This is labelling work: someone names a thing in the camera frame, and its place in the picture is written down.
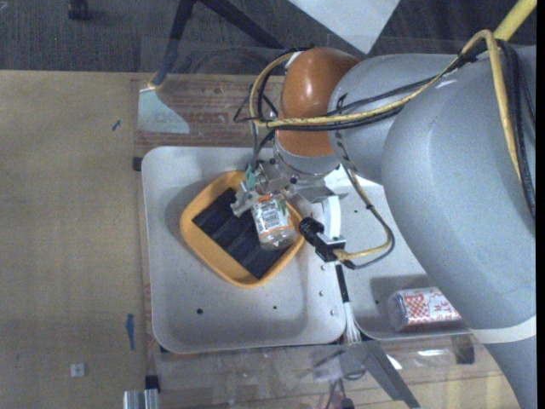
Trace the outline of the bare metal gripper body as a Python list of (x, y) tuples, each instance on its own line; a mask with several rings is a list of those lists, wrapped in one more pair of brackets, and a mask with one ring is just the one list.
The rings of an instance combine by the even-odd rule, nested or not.
[(260, 195), (282, 192), (295, 185), (299, 176), (280, 164), (276, 159), (259, 161), (255, 171), (255, 190)]

